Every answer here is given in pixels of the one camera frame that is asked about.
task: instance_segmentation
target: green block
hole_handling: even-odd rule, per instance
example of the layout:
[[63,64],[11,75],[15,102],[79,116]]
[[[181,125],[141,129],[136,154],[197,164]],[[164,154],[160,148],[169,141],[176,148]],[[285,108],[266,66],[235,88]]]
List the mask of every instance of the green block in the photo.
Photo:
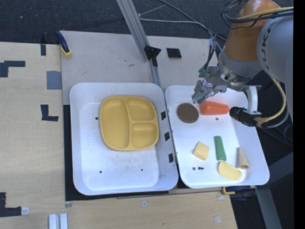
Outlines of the green block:
[[216,159],[217,160],[227,160],[227,157],[224,152],[223,141],[221,136],[214,136],[215,148],[216,148]]

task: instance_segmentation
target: black clamp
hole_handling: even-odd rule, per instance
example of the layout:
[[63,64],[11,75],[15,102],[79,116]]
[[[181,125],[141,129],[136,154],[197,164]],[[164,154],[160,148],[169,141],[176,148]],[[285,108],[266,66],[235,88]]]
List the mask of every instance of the black clamp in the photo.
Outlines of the black clamp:
[[157,56],[161,52],[161,49],[159,48],[154,48],[151,46],[146,46],[144,48],[146,56],[148,59],[152,59],[152,65],[158,67],[157,64]]

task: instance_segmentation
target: brown round object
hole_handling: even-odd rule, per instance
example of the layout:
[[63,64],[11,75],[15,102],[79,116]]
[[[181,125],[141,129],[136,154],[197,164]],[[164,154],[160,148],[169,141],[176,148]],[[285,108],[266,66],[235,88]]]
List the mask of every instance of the brown round object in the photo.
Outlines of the brown round object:
[[177,114],[179,119],[186,123],[193,123],[199,117],[198,110],[192,104],[188,103],[180,104]]

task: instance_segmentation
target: yellow cheese piece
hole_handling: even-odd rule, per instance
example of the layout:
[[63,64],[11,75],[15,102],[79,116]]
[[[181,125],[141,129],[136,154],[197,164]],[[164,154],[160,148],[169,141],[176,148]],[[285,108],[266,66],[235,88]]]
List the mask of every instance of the yellow cheese piece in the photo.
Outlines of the yellow cheese piece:
[[233,181],[237,181],[242,176],[242,172],[239,169],[225,161],[219,162],[218,172],[222,177]]
[[206,160],[206,158],[208,157],[209,154],[209,150],[210,147],[203,144],[202,142],[198,142],[193,155],[195,155],[196,157],[202,159],[202,160]]

